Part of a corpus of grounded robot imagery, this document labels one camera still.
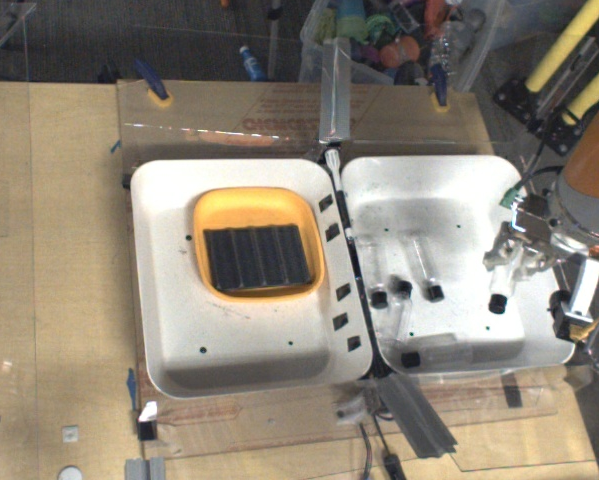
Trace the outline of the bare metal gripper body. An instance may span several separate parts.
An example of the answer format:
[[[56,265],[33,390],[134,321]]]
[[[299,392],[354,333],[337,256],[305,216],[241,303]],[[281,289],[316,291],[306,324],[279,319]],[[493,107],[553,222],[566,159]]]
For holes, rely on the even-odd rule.
[[[529,194],[513,205],[510,224],[522,243],[552,247],[555,265],[577,257],[599,262],[599,200]]]

